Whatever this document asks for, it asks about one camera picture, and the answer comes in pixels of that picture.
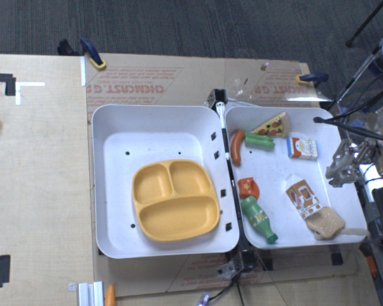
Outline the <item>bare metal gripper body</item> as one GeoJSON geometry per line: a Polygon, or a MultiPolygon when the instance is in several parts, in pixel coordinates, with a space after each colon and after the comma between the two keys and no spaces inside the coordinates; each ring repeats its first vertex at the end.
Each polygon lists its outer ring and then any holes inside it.
{"type": "Polygon", "coordinates": [[[353,163],[373,164],[379,175],[383,175],[383,146],[374,140],[365,140],[359,145],[352,146],[353,163]]]}

